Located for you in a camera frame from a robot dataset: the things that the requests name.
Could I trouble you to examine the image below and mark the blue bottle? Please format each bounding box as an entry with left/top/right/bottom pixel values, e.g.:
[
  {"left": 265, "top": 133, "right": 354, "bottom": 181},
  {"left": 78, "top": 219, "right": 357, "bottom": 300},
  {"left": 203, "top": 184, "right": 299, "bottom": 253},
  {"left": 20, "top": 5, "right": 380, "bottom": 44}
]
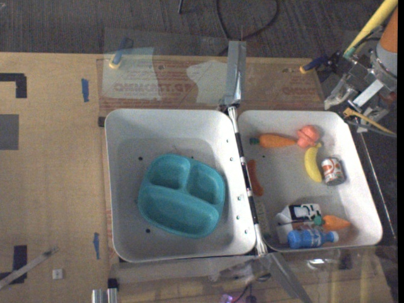
[{"left": 287, "top": 228, "right": 340, "bottom": 250}]

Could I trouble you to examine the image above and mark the orange and white can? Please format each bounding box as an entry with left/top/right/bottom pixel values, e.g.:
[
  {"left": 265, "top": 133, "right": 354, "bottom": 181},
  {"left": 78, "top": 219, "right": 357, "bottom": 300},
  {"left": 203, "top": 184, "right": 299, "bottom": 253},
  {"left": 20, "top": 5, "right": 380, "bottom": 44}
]
[{"left": 321, "top": 157, "right": 347, "bottom": 186}]

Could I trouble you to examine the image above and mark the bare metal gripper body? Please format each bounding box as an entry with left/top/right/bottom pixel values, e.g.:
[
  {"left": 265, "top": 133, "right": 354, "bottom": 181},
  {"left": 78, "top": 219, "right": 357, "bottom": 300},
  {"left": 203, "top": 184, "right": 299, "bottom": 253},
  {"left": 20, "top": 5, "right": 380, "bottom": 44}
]
[{"left": 345, "top": 51, "right": 398, "bottom": 98}]

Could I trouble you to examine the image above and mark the white plastic tray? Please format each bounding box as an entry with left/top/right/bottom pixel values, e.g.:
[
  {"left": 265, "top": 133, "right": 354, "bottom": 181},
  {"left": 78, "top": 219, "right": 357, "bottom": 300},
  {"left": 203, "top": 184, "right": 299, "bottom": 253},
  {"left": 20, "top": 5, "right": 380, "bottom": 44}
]
[
  {"left": 104, "top": 108, "right": 257, "bottom": 263},
  {"left": 237, "top": 109, "right": 384, "bottom": 253}
]

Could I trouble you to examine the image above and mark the long orange carrot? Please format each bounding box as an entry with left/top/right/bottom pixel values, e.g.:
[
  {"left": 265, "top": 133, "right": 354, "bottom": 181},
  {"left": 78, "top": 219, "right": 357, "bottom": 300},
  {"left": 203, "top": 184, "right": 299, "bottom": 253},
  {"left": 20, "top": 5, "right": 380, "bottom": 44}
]
[{"left": 249, "top": 133, "right": 298, "bottom": 149}]

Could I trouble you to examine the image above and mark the teal divided plate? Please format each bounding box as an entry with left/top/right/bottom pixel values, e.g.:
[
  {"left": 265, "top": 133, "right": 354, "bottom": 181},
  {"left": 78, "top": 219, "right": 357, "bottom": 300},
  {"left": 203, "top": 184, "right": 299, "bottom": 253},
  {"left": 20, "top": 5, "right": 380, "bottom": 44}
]
[{"left": 137, "top": 152, "right": 227, "bottom": 239}]

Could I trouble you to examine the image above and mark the yellow banana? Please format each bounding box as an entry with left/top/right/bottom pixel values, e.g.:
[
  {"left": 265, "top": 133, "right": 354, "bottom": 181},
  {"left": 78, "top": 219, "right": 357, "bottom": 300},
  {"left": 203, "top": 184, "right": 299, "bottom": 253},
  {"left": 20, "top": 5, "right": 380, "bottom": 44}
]
[{"left": 304, "top": 142, "right": 324, "bottom": 183}]

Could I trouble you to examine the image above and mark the white and black carton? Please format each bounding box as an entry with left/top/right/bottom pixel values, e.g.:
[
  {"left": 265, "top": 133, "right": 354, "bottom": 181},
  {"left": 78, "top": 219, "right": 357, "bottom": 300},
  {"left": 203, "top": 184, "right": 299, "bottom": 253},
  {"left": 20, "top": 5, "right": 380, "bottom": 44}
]
[{"left": 274, "top": 203, "right": 323, "bottom": 244}]

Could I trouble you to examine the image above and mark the short orange carrot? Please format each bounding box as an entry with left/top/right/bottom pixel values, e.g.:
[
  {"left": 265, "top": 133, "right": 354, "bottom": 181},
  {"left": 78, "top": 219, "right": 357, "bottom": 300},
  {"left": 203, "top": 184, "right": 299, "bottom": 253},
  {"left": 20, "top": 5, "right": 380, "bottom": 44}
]
[{"left": 313, "top": 214, "right": 352, "bottom": 232}]

